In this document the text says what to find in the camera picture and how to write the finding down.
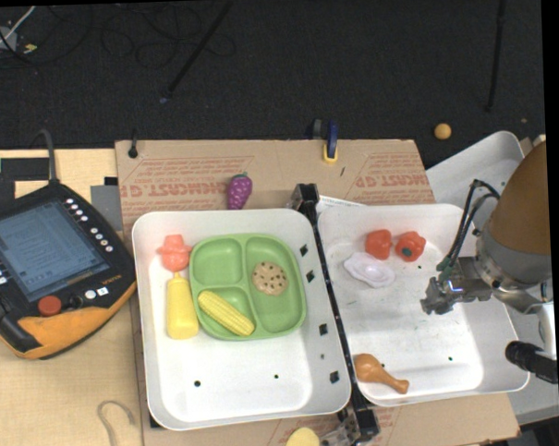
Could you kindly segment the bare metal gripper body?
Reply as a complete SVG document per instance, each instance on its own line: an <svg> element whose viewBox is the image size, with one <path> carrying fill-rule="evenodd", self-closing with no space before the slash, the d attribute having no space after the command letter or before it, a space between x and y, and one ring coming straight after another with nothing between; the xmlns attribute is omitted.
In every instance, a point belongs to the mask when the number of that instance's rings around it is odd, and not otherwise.
<svg viewBox="0 0 559 446"><path fill-rule="evenodd" d="M492 297L492 289L477 272L473 257L458 259L444 287L452 303L488 301Z"/></svg>

